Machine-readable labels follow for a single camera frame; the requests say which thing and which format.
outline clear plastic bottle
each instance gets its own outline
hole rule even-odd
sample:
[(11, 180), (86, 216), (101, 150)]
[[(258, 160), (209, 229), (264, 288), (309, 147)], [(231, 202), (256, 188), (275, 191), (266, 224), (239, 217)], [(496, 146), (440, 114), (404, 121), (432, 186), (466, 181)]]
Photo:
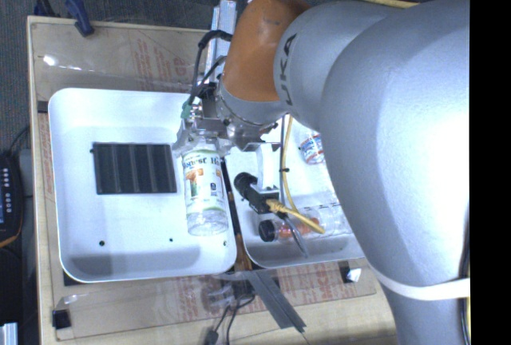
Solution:
[(214, 236), (228, 229), (224, 178), (213, 144), (201, 140), (183, 153), (184, 200), (188, 233)]
[(327, 163), (323, 152), (321, 134), (301, 124), (296, 128), (296, 141), (302, 157), (308, 165), (314, 166), (315, 191), (323, 204), (338, 204)]
[[(352, 233), (340, 204), (301, 208), (299, 212), (325, 229), (324, 234), (317, 233), (296, 217), (289, 216), (291, 222), (296, 226), (304, 239), (323, 239), (330, 236)], [(265, 242), (280, 241), (286, 243), (293, 240), (290, 227), (278, 217), (263, 220), (259, 223), (259, 237)]]

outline black bottle cap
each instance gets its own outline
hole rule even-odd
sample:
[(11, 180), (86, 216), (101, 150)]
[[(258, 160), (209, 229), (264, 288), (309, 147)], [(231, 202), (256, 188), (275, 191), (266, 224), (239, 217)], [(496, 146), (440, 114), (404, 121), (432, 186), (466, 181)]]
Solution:
[(259, 223), (259, 236), (266, 243), (275, 240), (275, 225), (271, 220), (263, 220)]

